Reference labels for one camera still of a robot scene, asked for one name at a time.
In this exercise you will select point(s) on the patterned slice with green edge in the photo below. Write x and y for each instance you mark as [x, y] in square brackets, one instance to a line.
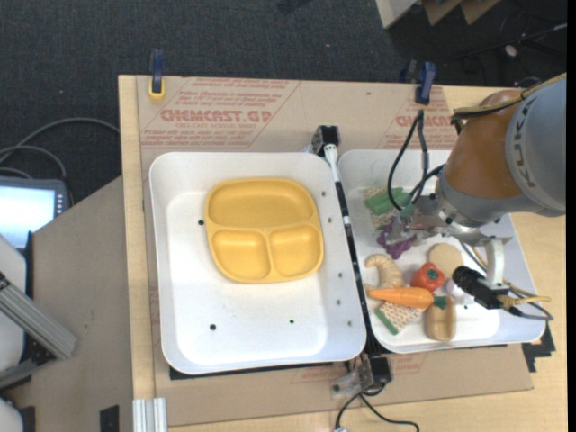
[400, 317]

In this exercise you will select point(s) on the red toy pepper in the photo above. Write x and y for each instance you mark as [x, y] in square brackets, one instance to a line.
[426, 278]

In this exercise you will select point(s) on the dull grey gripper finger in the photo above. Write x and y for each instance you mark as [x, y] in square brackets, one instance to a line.
[395, 231]
[410, 238]

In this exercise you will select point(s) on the beige toy croissant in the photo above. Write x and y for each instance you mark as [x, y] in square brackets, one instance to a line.
[389, 272]

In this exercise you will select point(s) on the brown cardboard board red print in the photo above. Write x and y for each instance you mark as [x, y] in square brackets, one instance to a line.
[252, 110]

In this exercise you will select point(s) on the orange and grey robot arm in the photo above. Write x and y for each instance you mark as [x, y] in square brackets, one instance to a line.
[490, 160]

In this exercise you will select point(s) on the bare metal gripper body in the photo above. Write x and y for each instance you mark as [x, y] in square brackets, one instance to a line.
[432, 226]

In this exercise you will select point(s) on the green toy beans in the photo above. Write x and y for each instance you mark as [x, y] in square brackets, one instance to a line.
[380, 200]

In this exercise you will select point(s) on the thin black and white rod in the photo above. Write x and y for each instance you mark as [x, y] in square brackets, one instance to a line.
[344, 205]

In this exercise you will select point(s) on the tan toy bread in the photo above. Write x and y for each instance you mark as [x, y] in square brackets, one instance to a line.
[440, 324]

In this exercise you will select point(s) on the yellow divided plate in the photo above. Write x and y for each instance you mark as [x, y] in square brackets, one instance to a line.
[263, 230]

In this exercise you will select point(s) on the tan round toy biscuit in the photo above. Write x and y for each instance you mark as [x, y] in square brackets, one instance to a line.
[444, 257]

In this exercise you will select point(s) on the orange toy carrot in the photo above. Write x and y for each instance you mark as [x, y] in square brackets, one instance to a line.
[400, 296]

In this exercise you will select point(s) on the black cylinder on white bracket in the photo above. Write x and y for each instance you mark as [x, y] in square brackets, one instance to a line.
[478, 287]

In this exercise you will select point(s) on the white plastic tray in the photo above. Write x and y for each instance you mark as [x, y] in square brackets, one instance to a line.
[252, 331]
[477, 326]

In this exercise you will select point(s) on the purple toy grapes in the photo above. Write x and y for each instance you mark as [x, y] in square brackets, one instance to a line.
[396, 249]

